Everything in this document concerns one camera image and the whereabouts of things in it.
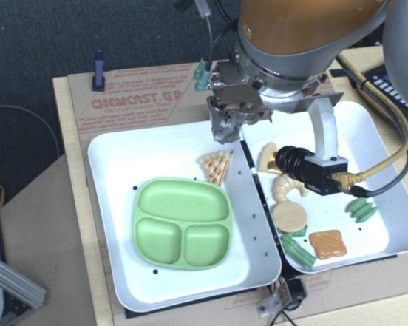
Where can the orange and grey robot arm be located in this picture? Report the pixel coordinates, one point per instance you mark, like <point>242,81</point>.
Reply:
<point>304,15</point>

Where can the green divided plate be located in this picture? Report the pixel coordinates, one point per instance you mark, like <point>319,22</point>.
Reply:
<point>182,221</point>

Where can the green asparagus bunch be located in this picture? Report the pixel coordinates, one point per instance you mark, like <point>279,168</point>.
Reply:
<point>299,252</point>

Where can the green bean pods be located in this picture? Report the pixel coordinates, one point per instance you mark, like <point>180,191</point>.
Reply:
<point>361,209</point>

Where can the yellow pizza slice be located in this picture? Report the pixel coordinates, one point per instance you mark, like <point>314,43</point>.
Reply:
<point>266,159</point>

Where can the round tan biscuit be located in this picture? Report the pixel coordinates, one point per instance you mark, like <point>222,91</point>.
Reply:
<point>289,216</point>

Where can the tan lattice pie slice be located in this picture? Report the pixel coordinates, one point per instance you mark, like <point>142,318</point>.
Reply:
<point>217,166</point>

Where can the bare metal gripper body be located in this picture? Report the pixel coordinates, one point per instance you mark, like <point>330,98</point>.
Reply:
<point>234,80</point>

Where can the brown cardboard board, red print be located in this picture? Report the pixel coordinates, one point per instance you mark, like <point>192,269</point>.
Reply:
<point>136,100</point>

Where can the white plastic tray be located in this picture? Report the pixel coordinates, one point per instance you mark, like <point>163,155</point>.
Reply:
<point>367,159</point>
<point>130,280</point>

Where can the tan croissant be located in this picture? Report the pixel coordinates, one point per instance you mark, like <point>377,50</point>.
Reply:
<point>283,187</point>

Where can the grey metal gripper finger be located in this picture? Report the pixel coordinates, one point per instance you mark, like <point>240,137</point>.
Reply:
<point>219,128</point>
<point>234,128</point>

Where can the black cylinder on white bracket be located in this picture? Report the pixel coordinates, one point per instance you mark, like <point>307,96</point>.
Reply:
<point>324,131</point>

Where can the orange toast slice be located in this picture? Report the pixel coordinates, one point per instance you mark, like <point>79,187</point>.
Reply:
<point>327,244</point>

